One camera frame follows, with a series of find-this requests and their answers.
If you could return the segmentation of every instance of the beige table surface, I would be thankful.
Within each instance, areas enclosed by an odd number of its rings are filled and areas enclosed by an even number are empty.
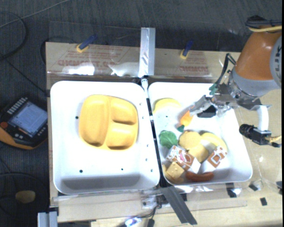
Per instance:
[[[60,59],[61,54],[69,48],[68,44],[47,43],[46,64],[47,70]],[[168,49],[156,49],[156,62],[159,67],[168,64],[168,61],[175,62],[174,58],[179,51]],[[211,76],[217,77],[222,69],[225,52],[196,52],[201,63],[208,67]],[[237,59],[240,53],[233,52],[231,55]],[[47,74],[47,89],[59,80],[76,79],[76,76],[62,76],[53,73]],[[88,77],[80,76],[80,79],[88,80]],[[281,122],[281,90],[271,91],[261,98],[264,105],[272,105],[269,109],[269,130],[272,135],[282,134]],[[96,220],[90,223],[93,227],[117,227],[124,223],[130,216],[149,213],[149,210],[142,208],[140,195],[136,193],[125,193],[122,196],[86,196],[74,197],[65,200],[58,197],[58,191],[53,184],[53,159],[51,142],[51,117],[50,98],[48,98],[49,112],[49,168],[50,168],[50,197],[53,206],[59,207],[58,222],[75,222],[84,220]],[[236,109],[236,116],[239,125],[247,123],[258,124],[256,112],[245,109]],[[187,205],[200,227],[269,227],[283,225],[283,199],[275,185],[276,181],[282,180],[282,148],[271,146],[259,146],[248,139],[244,139],[249,156],[253,165],[253,179],[259,183],[260,190],[254,191],[248,187],[242,189],[238,198],[229,198],[226,192],[216,194],[206,193],[188,197]],[[267,205],[262,205],[261,200],[265,198]],[[154,216],[156,227],[182,226],[173,209],[170,207],[161,208]],[[137,227],[146,226],[146,219],[138,223]]]

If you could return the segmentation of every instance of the brown sausage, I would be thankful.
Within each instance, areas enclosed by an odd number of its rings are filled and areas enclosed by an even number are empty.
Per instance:
[[[205,172],[203,174],[196,174],[193,172],[186,172],[186,178],[192,182],[208,182],[213,178],[213,172]]]

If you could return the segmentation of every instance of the blue and yellow clamp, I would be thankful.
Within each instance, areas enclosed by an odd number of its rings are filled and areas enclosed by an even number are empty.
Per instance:
[[[190,50],[192,45],[193,45],[193,41],[192,40],[187,42],[185,48],[181,51],[181,54],[180,54],[180,57],[182,59],[186,59],[187,58],[188,52],[189,52],[189,50]]]
[[[79,53],[82,53],[84,51],[86,51],[89,47],[89,44],[93,43],[95,40],[98,39],[98,36],[96,34],[90,36],[87,40],[85,40],[84,42],[80,43],[79,45],[77,45],[77,51]]]

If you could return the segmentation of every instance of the yellow divided plate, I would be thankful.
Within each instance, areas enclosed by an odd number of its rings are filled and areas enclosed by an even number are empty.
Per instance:
[[[79,135],[97,148],[128,149],[137,140],[137,110],[132,103],[118,97],[91,95],[82,105]]]

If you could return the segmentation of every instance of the gray floor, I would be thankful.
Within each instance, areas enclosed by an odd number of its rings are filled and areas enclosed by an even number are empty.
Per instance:
[[[282,19],[282,0],[62,1],[65,0],[0,0],[0,108],[21,95],[46,101],[44,42],[59,39],[78,43],[81,39],[67,28],[55,28],[55,22],[154,27],[158,48],[182,49],[187,40],[193,39],[193,50],[240,52],[250,35],[244,24],[248,17]],[[57,31],[64,37],[51,38]],[[22,42],[19,50],[1,58]],[[26,151],[0,142],[0,174],[30,174],[47,186],[47,154],[47,143]],[[33,177],[0,177],[0,227],[36,226],[36,213],[46,210],[46,192]],[[32,204],[21,205],[13,197],[2,198],[26,189],[37,192]]]

